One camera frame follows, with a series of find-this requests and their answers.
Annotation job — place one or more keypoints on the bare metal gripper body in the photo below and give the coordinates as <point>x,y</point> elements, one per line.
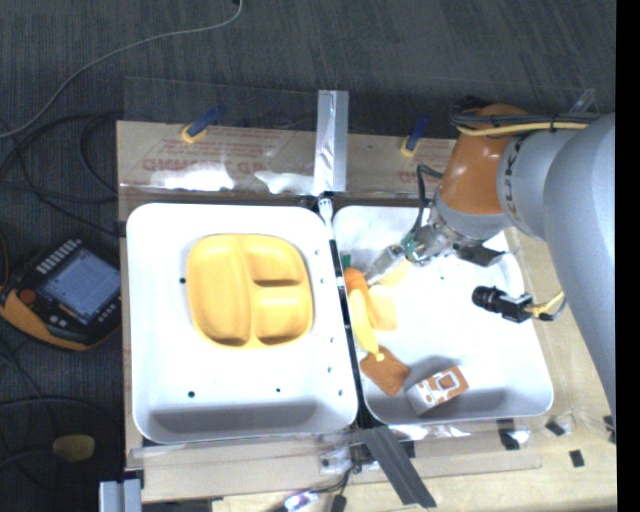
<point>434,242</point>

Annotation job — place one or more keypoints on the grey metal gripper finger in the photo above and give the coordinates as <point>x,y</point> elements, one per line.
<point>387,262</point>

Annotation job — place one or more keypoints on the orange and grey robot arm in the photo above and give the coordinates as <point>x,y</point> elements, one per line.
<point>560,200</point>

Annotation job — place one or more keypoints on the pale yellow slice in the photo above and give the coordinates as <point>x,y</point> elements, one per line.
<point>397,275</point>

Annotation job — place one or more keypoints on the orange carrot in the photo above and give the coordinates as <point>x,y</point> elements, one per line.
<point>356,280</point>

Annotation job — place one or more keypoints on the yellow banana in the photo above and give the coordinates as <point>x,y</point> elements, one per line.
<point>361,320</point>

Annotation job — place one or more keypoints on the white plastic tray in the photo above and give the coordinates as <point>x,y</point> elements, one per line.
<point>450,340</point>
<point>160,300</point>

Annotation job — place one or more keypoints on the brown toast bread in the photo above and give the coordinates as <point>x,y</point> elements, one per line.
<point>385,372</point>

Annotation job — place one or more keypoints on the orange and white carton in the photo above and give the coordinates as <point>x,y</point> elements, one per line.
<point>440,390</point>

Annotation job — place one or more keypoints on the yellow divided plate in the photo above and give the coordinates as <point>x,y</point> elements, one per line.
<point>220,290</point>

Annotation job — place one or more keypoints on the brown cardboard board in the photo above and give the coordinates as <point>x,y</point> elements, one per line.
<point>150,150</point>

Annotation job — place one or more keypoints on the yellow oval object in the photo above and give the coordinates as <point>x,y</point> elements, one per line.
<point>74,446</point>

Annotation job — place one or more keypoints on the black cylinder on white bracket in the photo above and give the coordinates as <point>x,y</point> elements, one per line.
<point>500,301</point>

